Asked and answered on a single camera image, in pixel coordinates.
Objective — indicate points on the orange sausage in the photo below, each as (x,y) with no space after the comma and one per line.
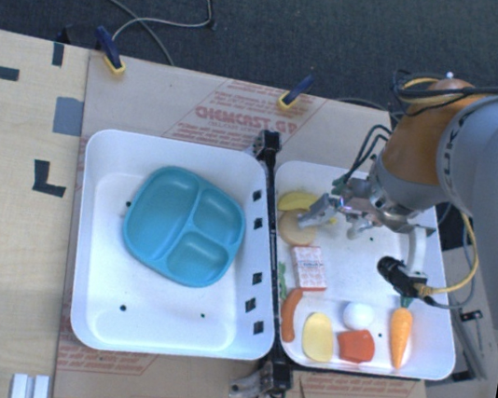
(290,316)

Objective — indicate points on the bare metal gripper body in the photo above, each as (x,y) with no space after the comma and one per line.
(381,213)

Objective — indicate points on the red-orange toy block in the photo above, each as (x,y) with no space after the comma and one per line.
(356,346)

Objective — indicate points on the white ball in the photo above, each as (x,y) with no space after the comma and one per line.
(358,315)

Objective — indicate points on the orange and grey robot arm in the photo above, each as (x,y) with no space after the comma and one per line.
(487,162)

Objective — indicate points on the green toy vegetable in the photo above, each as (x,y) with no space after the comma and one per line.
(282,284)

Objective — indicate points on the white plastic tray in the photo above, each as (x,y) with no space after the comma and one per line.
(359,273)
(164,311)

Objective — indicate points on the thin black rod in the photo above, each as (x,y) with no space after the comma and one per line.
(274,254)

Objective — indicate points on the orange carrot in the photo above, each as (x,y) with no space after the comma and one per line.
(400,332)

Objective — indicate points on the yellow banana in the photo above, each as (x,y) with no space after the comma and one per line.
(293,199)

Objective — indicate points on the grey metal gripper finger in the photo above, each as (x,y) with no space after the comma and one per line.
(320,210)
(358,226)

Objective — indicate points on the yellow oval toy food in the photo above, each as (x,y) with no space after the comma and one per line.
(318,337)

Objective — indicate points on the beige round biscuit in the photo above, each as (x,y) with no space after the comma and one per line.
(292,234)

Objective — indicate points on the brown cardboard board red print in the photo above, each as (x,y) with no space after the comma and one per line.
(152,101)

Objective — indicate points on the blue divided plate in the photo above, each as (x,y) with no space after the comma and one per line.
(178,224)

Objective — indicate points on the black cylinder on white bracket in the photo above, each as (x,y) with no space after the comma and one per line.
(399,273)

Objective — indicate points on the orange and white carton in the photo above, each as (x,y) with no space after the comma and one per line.
(309,269)

